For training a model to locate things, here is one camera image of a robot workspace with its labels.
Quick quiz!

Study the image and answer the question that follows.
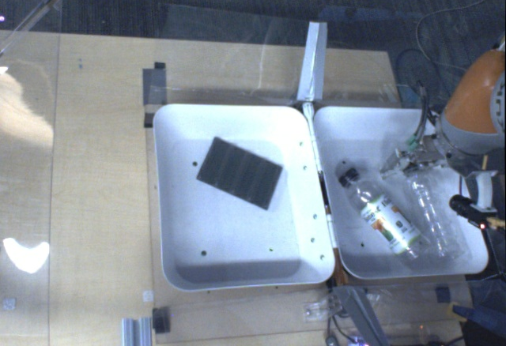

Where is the clear plastic bottle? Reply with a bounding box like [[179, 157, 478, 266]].
[[406, 171, 468, 259]]

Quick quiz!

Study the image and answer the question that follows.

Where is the white plastic tray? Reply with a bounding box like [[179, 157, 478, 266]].
[[312, 105, 490, 280], [152, 103, 337, 293]]

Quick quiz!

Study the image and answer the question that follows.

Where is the labelled clear bottle black cap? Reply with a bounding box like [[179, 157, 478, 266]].
[[337, 167, 423, 261]]

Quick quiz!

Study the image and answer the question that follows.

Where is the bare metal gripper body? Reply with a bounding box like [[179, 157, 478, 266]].
[[397, 134, 456, 172]]

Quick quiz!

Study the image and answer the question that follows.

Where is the pale wood board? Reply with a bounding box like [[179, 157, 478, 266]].
[[47, 34, 475, 346]]

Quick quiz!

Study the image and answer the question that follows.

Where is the black cylinder on white bracket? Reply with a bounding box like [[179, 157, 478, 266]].
[[448, 170, 500, 228]]

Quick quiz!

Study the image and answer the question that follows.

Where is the black ribbed rectangular pad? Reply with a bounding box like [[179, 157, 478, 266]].
[[195, 136, 285, 212]]

